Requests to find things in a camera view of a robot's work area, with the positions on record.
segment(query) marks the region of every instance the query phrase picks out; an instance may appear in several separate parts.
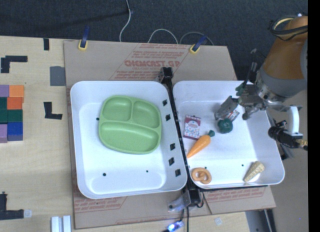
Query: cardboard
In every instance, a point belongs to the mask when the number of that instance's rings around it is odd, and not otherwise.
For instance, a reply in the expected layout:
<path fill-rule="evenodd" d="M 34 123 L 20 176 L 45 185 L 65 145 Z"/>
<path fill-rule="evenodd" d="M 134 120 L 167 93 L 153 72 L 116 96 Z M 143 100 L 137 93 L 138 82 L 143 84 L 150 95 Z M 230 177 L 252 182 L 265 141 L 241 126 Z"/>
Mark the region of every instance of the cardboard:
<path fill-rule="evenodd" d="M 172 67 L 172 83 L 183 80 L 236 80 L 225 46 L 201 46 L 196 54 L 190 45 L 89 41 L 85 51 L 78 40 L 64 41 L 67 111 L 73 184 L 75 228 L 178 219 L 168 203 L 181 196 L 180 191 L 115 197 L 100 200 L 85 198 L 77 187 L 70 89 L 79 81 L 156 80 L 161 67 Z M 202 208 L 193 208 L 190 216 L 234 213 L 274 208 L 269 186 L 246 189 L 221 189 L 205 192 Z"/>

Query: pretzel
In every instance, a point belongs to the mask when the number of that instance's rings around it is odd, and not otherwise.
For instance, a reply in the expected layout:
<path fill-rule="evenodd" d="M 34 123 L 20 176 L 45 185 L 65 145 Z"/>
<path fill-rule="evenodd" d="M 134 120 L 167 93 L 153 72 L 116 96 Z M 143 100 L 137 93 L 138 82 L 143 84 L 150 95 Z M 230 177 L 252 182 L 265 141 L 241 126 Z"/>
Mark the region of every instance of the pretzel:
<path fill-rule="evenodd" d="M 191 177 L 195 182 L 209 184 L 212 180 L 210 172 L 205 168 L 194 168 L 191 172 Z"/>

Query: orange carrot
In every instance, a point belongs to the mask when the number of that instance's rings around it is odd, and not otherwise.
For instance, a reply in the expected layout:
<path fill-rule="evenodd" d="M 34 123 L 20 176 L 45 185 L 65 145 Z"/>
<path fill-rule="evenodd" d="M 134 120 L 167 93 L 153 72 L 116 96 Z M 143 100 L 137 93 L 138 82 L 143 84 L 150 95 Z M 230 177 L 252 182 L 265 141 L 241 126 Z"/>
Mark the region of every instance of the orange carrot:
<path fill-rule="evenodd" d="M 215 136 L 215 132 L 210 130 L 208 134 L 202 135 L 192 146 L 189 153 L 186 155 L 186 158 L 190 158 L 193 155 L 197 154 L 199 151 L 203 150 L 211 142 L 211 137 Z"/>

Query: white tray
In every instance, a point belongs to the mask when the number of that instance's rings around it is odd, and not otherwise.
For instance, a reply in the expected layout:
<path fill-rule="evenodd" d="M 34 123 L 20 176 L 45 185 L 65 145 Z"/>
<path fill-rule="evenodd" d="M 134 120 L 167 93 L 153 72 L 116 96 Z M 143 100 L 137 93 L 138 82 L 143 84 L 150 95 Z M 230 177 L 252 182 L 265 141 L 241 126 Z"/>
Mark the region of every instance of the white tray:
<path fill-rule="evenodd" d="M 267 113 L 258 111 L 248 120 L 242 119 L 244 108 L 233 121 L 230 133 L 219 133 L 215 112 L 229 97 L 236 98 L 235 88 L 242 81 L 180 81 L 173 87 L 179 125 L 183 134 L 186 115 L 201 118 L 200 135 L 215 131 L 211 143 L 198 154 L 187 159 L 189 170 L 207 168 L 212 175 L 209 184 L 194 183 L 203 189 L 221 189 L 265 186 L 280 183 L 285 176 L 283 163 L 276 142 L 268 136 L 271 127 Z M 195 140 L 183 137 L 186 153 Z M 244 183 L 243 178 L 254 161 L 260 161 L 265 170 Z"/>
<path fill-rule="evenodd" d="M 148 154 L 128 154 L 104 146 L 97 118 L 108 97 L 126 95 L 156 105 L 161 113 L 159 147 Z M 81 81 L 70 91 L 77 184 L 91 199 L 177 191 L 187 171 L 167 89 L 153 81 Z"/>

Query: green plate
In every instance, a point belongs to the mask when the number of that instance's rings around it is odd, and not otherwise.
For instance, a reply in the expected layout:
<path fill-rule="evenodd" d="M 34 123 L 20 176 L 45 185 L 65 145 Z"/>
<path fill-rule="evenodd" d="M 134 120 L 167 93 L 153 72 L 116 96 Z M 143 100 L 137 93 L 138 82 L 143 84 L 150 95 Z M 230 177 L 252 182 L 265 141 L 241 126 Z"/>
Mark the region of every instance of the green plate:
<path fill-rule="evenodd" d="M 159 109 L 143 99 L 115 95 L 107 98 L 99 117 L 99 138 L 116 151 L 148 154 L 160 144 L 162 121 Z"/>

